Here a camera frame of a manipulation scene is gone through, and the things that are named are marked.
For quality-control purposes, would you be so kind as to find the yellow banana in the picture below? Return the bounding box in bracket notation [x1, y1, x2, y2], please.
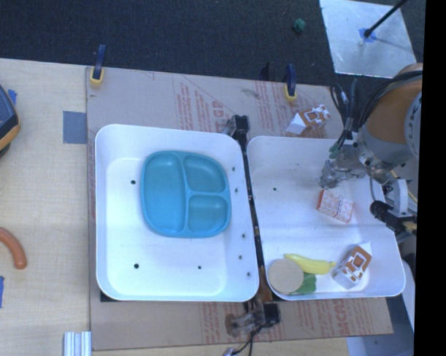
[282, 252, 337, 276]

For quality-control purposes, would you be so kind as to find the brown cardboard board red print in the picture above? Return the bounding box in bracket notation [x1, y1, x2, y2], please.
[75, 66, 403, 356]

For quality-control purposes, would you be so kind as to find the blue divided plate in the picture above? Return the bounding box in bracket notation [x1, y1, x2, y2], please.
[138, 149, 235, 241]

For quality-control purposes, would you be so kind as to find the black cylinder on white bracket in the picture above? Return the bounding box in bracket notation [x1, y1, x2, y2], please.
[368, 177, 420, 236]

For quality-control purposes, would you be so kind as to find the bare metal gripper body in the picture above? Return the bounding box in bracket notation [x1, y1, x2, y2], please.
[331, 144, 379, 179]

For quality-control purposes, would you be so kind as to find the orange and white carton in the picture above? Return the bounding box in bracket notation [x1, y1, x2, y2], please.
[331, 243, 374, 292]
[285, 103, 332, 137]

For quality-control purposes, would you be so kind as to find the green lettuce leaf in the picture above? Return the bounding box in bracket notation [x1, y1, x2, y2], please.
[291, 271, 318, 298]

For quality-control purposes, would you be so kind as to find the thin black and white rod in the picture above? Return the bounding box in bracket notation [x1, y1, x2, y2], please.
[234, 136, 272, 302]

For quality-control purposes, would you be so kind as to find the round tan biscuit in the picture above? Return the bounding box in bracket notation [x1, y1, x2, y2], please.
[266, 258, 306, 297]

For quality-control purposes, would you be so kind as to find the white plastic tray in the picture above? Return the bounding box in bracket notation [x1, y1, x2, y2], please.
[241, 134, 412, 306]
[89, 123, 266, 306]

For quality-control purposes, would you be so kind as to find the orange and white flat packet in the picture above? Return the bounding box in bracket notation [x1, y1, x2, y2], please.
[315, 188, 355, 224]

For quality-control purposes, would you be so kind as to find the black block with thin wires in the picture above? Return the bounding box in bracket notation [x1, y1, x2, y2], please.
[261, 302, 282, 328]
[222, 114, 252, 139]

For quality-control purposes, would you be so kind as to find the orange sausage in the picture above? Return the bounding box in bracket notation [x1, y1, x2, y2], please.
[0, 226, 29, 271]

